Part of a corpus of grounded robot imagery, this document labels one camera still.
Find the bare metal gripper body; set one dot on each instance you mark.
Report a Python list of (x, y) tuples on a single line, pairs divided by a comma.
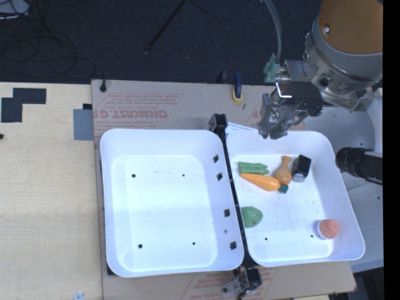
[(304, 97)]

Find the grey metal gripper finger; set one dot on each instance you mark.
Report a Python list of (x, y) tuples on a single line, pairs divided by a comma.
[(281, 127), (265, 117)]

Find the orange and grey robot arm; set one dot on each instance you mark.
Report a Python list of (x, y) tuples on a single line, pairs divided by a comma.
[(350, 23)]

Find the black bottle with silver cap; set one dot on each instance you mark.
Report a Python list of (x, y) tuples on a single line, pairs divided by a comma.
[(302, 166)]

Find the tan chicken drumstick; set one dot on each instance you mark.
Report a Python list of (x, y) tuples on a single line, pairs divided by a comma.
[(283, 173)]

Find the green pea pod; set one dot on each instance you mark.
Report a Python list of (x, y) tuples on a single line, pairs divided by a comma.
[(251, 168)]

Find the orange carrot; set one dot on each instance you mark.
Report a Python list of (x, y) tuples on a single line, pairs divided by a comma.
[(262, 181)]

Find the brown cardboard board red print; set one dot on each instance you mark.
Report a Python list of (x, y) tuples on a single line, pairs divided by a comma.
[(187, 105)]

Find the white plastic tray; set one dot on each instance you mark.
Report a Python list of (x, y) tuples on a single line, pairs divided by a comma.
[(290, 217), (162, 205)]

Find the green pepper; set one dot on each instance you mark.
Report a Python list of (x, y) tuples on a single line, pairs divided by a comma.
[(251, 216)]

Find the white can with orange lid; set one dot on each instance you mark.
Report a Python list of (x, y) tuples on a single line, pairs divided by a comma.
[(328, 228)]

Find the black cylinder on white bracket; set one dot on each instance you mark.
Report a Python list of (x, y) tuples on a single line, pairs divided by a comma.
[(353, 162)]

